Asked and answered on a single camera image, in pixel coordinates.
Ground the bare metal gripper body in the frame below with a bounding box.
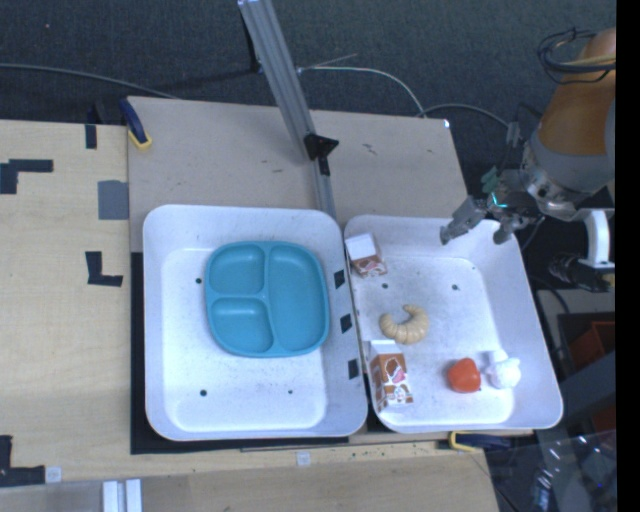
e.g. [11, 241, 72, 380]
[487, 171, 594, 225]

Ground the white plastic tray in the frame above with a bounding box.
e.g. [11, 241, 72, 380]
[142, 203, 370, 443]
[343, 213, 565, 435]

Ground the brown and white carton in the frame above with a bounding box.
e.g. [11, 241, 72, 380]
[366, 339, 416, 414]
[344, 231, 389, 279]

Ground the beige toy croissant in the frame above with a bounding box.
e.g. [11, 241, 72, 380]
[377, 303, 431, 347]

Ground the white toy garlic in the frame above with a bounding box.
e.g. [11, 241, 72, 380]
[483, 349, 523, 390]

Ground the blue divided plate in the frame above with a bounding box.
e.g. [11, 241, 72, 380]
[203, 240, 332, 359]

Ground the black cylinder on white bracket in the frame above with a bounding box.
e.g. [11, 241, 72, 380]
[548, 208, 616, 294]

